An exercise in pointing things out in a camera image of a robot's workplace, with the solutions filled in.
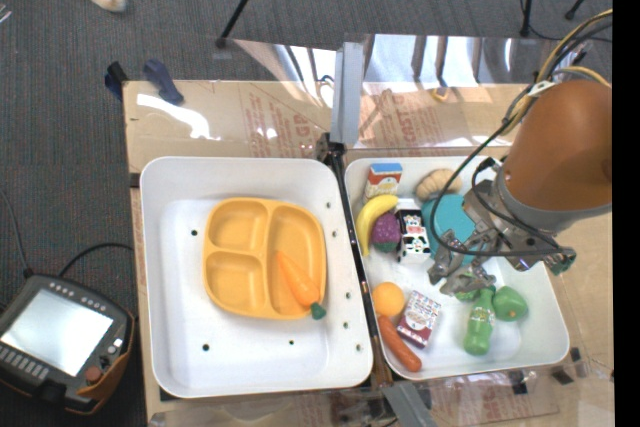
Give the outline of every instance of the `gray carpet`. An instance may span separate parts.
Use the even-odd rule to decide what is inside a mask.
[[[612,7],[585,0],[533,0],[531,38],[561,38]],[[105,88],[118,61],[142,79],[145,61],[165,63],[175,79],[228,78],[212,59],[239,0],[129,0],[122,14],[88,0],[0,0],[12,11],[0,25],[0,187],[17,218],[36,272],[57,273],[100,242],[132,244],[122,105]],[[230,37],[325,49],[346,33],[518,37],[524,0],[250,0]],[[611,31],[603,35],[611,39]],[[611,79],[611,48],[598,64]],[[136,311],[132,254],[97,250],[67,273]],[[0,204],[0,303],[22,284],[11,220]],[[0,387],[0,425],[145,425],[138,350],[109,403],[76,417]]]

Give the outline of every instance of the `toy carrot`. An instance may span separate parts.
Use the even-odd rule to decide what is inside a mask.
[[[320,290],[311,277],[282,251],[276,252],[276,258],[296,301],[302,306],[310,307],[311,316],[315,320],[324,317],[327,312],[319,304]]]

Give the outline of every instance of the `white tray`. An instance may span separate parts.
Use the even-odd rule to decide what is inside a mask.
[[[162,157],[140,177],[158,384],[181,398],[351,387],[373,353],[338,183],[310,159]],[[320,221],[327,249],[321,320],[270,320],[216,306],[202,277],[213,206],[253,196],[288,201]]]
[[[470,189],[473,171],[477,163],[483,159],[484,157],[476,157],[463,170],[460,175],[463,182],[462,194]],[[463,160],[463,157],[355,160],[345,172],[345,185],[353,218],[356,219],[362,207],[361,199],[371,164],[399,162],[403,169],[398,188],[400,202],[420,205],[420,201],[414,195],[420,181],[435,169],[455,170]],[[492,176],[490,171],[483,173],[489,173],[488,177]],[[481,181],[483,176],[485,175],[480,174],[477,181]],[[526,272],[516,271],[504,258],[492,258],[484,265],[490,274],[496,276],[496,289],[503,285],[513,287],[526,300],[529,312],[515,322],[496,320],[489,352],[484,356],[471,356],[462,347],[470,304],[442,294],[439,289],[444,280],[431,285],[427,269],[433,265],[433,259],[429,258],[421,264],[405,261],[398,263],[393,256],[372,247],[369,256],[363,257],[362,260],[372,290],[382,281],[393,281],[403,289],[405,297],[408,297],[412,290],[418,290],[442,305],[427,347],[414,350],[422,360],[420,371],[406,370],[383,345],[389,366],[406,379],[434,379],[553,364],[563,359],[569,350],[567,327],[547,269],[542,262]]]

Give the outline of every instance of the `orange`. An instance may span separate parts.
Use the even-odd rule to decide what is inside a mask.
[[[378,284],[371,293],[373,309],[378,315],[393,317],[404,308],[405,298],[402,289],[391,281]]]

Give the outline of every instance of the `carrot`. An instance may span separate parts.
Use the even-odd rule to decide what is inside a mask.
[[[400,363],[410,372],[417,372],[422,368],[422,360],[414,354],[409,346],[400,338],[396,326],[386,315],[378,316],[378,327],[382,341],[389,350],[400,360]]]
[[[324,317],[327,312],[319,304],[320,289],[311,277],[282,251],[276,252],[276,258],[278,259],[280,270],[291,292],[293,292],[296,301],[302,306],[310,307],[311,315],[315,320]]]

